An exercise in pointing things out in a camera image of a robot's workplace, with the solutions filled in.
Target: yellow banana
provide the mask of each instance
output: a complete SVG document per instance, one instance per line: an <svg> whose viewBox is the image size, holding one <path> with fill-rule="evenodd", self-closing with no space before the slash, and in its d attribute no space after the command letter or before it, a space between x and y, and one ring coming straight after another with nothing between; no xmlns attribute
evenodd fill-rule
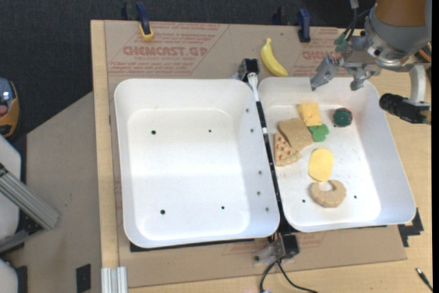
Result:
<svg viewBox="0 0 439 293"><path fill-rule="evenodd" d="M276 76L288 76L287 70L283 67L279 61L274 57L271 43L271 38L267 38L267 42L261 49L261 57L262 62L265 67L267 67L268 71L270 71L273 75Z"/></svg>

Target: banana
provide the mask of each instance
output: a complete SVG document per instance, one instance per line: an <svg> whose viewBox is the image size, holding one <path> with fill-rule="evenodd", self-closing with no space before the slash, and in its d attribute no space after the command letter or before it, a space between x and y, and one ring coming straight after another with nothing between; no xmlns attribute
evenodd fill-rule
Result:
<svg viewBox="0 0 439 293"><path fill-rule="evenodd" d="M287 70L283 67L279 61L274 57L271 43L271 38L267 38L267 42L261 49L261 57L262 62L265 67L267 67L268 71L270 71L273 75L276 76L288 76Z"/></svg>

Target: cardboard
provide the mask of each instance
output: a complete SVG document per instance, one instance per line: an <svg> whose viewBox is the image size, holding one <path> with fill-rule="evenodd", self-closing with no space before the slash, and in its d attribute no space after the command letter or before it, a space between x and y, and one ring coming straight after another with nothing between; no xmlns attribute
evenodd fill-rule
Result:
<svg viewBox="0 0 439 293"><path fill-rule="evenodd" d="M252 253L268 244L250 242L163 248L131 252L123 230L119 154L113 94L127 78L230 78L244 58L260 59L266 38L289 75L310 77L325 54L337 56L333 40L340 31L312 27L311 42L301 43L294 26L151 23L154 37L141 39L138 23L105 21L108 99L115 177L119 265L128 269L131 288L261 274ZM260 62L259 80L270 73ZM343 71L340 76L347 76ZM298 233L300 254L284 269L308 270L405 259L397 226Z"/></svg>

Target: yellow cheese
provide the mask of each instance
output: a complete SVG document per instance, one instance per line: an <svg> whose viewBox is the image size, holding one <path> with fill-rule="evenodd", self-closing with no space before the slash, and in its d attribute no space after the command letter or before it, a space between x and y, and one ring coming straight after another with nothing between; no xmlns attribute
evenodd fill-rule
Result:
<svg viewBox="0 0 439 293"><path fill-rule="evenodd" d="M332 172L334 156L324 148L316 149L311 153L308 163L308 174L320 182L327 181Z"/></svg>
<svg viewBox="0 0 439 293"><path fill-rule="evenodd" d="M316 103L301 104L299 105L298 110L300 116L302 117L303 122L307 127L322 125L320 112L318 110L318 104Z"/></svg>

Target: dark green round toy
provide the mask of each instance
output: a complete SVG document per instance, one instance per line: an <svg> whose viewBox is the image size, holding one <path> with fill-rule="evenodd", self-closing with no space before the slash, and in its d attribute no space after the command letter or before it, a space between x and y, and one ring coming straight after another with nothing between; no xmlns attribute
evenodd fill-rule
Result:
<svg viewBox="0 0 439 293"><path fill-rule="evenodd" d="M347 127L352 123L352 112L346 108L339 108L334 112L334 123L338 127Z"/></svg>

